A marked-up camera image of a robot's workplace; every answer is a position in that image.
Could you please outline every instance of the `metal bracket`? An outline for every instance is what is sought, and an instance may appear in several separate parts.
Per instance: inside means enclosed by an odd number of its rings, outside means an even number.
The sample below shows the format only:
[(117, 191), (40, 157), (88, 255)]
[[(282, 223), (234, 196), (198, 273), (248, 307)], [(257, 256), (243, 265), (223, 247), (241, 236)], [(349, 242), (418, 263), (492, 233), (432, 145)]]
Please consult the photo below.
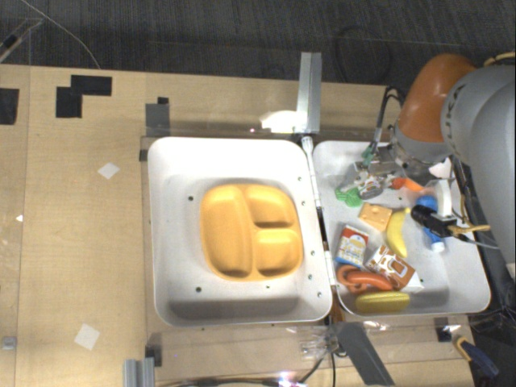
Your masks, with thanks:
[(123, 387), (155, 387), (154, 358), (125, 360), (123, 363)]
[(2, 350), (15, 350), (17, 345), (18, 339), (16, 337), (2, 338)]
[(338, 322), (331, 329), (366, 385), (394, 385), (361, 322)]
[(324, 252), (324, 258), (326, 261), (326, 269), (328, 271), (328, 277), (330, 278), (330, 285), (337, 285), (337, 275), (335, 274), (335, 266), (333, 261), (333, 255), (330, 251)]
[(297, 124), (295, 133), (318, 133), (321, 127), (321, 82), (323, 60), (321, 53), (301, 54), (299, 70)]
[(147, 136), (158, 137), (170, 135), (170, 105), (159, 102), (145, 105), (145, 127)]

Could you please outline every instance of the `wooden table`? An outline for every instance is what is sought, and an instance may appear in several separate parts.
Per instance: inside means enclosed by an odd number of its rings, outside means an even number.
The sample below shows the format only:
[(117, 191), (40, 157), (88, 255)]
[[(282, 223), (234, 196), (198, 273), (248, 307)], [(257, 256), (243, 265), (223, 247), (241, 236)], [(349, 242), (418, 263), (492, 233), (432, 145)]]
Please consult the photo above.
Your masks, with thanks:
[[(71, 75), (112, 77), (112, 94), (83, 96), (82, 119), (57, 119), (56, 87), (69, 87)], [(374, 126), (384, 88), (322, 87), (323, 126)], [(265, 112), (295, 109), (298, 84), (0, 65), (0, 88), (20, 90), (17, 123), (0, 126), (0, 198), (9, 197), (0, 204), (0, 336), (18, 337), (15, 351), (0, 350), (0, 385), (121, 386), (123, 361), (142, 359), (146, 343), (145, 105), (169, 98), (173, 124), (258, 127)], [(385, 124), (397, 113), (391, 105)], [(107, 163), (120, 169), (109, 180), (97, 172)], [(397, 385), (472, 385), (431, 318), (391, 321), (395, 331), (373, 338)], [(451, 323), (471, 339), (465, 317)], [(92, 350), (74, 342), (82, 324), (100, 332)], [(195, 374), (189, 365), (181, 372)], [(337, 385), (362, 385), (349, 359), (337, 365)], [(310, 385), (331, 384), (322, 367)]]

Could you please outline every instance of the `glass panel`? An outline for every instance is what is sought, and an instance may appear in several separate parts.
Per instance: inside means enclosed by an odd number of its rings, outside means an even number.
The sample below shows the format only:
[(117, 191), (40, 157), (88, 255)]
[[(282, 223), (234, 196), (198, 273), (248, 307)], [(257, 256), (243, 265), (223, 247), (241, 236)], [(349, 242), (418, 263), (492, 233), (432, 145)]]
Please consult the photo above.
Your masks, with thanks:
[(5, 386), (15, 384), (29, 90), (28, 66), (0, 64), (0, 385)]

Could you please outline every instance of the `gray carpet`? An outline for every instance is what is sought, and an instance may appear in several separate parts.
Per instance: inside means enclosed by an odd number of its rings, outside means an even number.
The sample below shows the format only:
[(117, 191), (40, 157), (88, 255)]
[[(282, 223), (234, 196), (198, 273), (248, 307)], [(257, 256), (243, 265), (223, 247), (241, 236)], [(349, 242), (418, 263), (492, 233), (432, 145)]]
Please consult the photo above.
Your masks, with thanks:
[[(407, 88), (433, 55), (480, 64), (515, 46), (515, 0), (28, 0), (78, 35), (103, 69), (297, 79), (301, 51), (323, 80)], [(0, 38), (25, 17), (0, 0)], [(46, 21), (9, 63), (94, 67)]]

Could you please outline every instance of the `cracker box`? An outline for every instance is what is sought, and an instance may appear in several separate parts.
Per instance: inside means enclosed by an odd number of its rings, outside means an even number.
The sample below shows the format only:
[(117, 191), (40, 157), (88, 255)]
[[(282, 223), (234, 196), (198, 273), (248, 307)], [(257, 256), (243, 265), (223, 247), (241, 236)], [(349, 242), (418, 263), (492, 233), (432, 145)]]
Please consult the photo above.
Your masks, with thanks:
[(415, 274), (414, 268), (385, 245), (381, 245), (364, 266), (383, 275), (398, 290), (405, 288)]
[(346, 226), (340, 234), (339, 249), (335, 260), (342, 264), (355, 265), (363, 268), (364, 252), (369, 235), (353, 227)]

